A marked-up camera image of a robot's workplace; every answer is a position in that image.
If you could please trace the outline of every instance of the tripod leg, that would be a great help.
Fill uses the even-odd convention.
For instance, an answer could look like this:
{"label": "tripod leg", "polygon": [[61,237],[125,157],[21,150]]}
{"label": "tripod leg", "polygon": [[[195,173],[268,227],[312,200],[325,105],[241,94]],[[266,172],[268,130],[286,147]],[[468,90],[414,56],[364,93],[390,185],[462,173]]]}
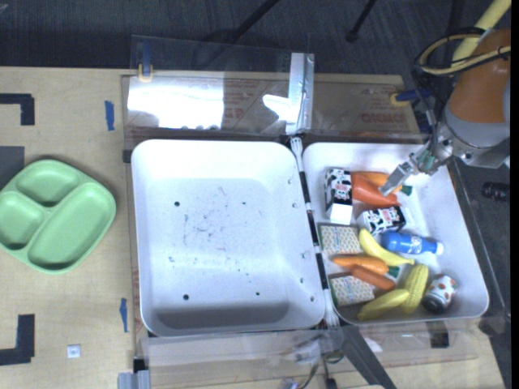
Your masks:
{"label": "tripod leg", "polygon": [[217,43],[235,44],[254,24],[266,15],[280,0],[266,0],[258,7],[245,21],[235,29],[227,29],[223,32],[216,32],[204,39],[205,41],[216,41]]}
{"label": "tripod leg", "polygon": [[[466,0],[453,0],[451,5],[451,13],[448,18],[448,25],[446,33],[449,34],[454,32],[461,27],[461,17],[463,16],[463,8],[465,7]],[[454,48],[444,49],[444,61],[449,63],[452,61],[454,55]],[[447,99],[453,90],[452,79],[440,79],[439,93],[442,98]],[[435,102],[435,115],[436,118],[440,118],[444,110],[444,104],[442,102]]]}
{"label": "tripod leg", "polygon": [[355,42],[358,39],[358,30],[361,28],[364,20],[370,14],[371,9],[375,5],[377,0],[369,0],[364,7],[361,15],[358,17],[357,23],[353,26],[353,28],[346,34],[346,41]]}
{"label": "tripod leg", "polygon": [[358,327],[342,327],[345,339],[342,352],[348,357],[351,364],[366,379],[370,385],[380,385],[384,389],[397,389],[391,378],[379,363],[379,359],[371,351],[370,346],[360,334]]}

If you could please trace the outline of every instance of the green plate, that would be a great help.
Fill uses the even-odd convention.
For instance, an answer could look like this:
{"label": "green plate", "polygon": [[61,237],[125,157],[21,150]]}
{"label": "green plate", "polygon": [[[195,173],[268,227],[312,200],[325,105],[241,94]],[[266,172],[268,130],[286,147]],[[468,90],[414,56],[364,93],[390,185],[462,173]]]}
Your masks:
{"label": "green plate", "polygon": [[39,160],[0,191],[0,248],[49,274],[70,271],[90,254],[115,217],[99,182],[57,160]]}

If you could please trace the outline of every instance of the toy carrot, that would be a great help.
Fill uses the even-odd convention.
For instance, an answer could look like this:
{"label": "toy carrot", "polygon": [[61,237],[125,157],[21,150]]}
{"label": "toy carrot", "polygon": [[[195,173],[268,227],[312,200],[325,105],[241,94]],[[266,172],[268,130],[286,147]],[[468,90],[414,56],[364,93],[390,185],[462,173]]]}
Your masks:
{"label": "toy carrot", "polygon": [[379,187],[362,174],[351,174],[351,191],[353,199],[377,207],[400,206],[394,193],[384,196]]}
{"label": "toy carrot", "polygon": [[357,256],[347,254],[335,254],[332,256],[332,261],[341,267],[351,269],[355,265],[365,267],[376,274],[385,274],[389,271],[388,264],[380,258],[373,256]]}
{"label": "toy carrot", "polygon": [[[382,172],[353,172],[353,173],[364,176],[365,178],[374,182],[378,187],[383,186],[389,177],[389,174],[382,173]],[[397,193],[399,191],[401,191],[404,195],[409,196],[411,194],[411,192],[413,191],[413,187],[407,186],[407,185],[399,185],[398,187],[395,188],[395,190],[392,191],[392,193]]]}
{"label": "toy carrot", "polygon": [[385,276],[382,276],[380,274],[376,274],[373,271],[370,271],[369,269],[360,267],[359,265],[351,267],[350,272],[351,275],[355,278],[359,278],[360,280],[365,281],[368,284],[374,285],[375,287],[378,287],[380,289],[383,289],[384,291],[391,291],[392,289],[395,289],[395,287],[397,286],[389,278],[386,278]]}

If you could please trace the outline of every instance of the blue plastic bottle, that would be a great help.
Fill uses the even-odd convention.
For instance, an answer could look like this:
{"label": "blue plastic bottle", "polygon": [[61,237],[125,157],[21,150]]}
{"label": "blue plastic bottle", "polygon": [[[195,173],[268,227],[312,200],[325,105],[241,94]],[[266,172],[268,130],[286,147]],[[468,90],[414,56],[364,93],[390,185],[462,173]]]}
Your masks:
{"label": "blue plastic bottle", "polygon": [[432,252],[441,255],[444,252],[444,244],[441,242],[431,242],[418,235],[407,235],[391,230],[381,233],[380,244],[387,250],[405,254]]}

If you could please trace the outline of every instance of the toy banana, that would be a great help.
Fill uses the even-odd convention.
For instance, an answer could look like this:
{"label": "toy banana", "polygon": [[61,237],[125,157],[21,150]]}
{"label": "toy banana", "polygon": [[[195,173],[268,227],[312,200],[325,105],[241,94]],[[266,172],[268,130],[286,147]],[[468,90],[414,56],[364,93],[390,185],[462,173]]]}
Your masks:
{"label": "toy banana", "polygon": [[389,291],[389,293],[385,293],[362,306],[357,314],[357,318],[360,321],[376,319],[385,312],[402,305],[408,297],[409,291],[406,289]]}
{"label": "toy banana", "polygon": [[403,263],[414,265],[414,259],[404,258],[380,246],[373,238],[373,235],[371,235],[371,233],[365,228],[360,229],[360,232],[358,233],[358,241],[360,242],[360,246],[364,252],[370,256],[382,259],[389,267],[396,267]]}

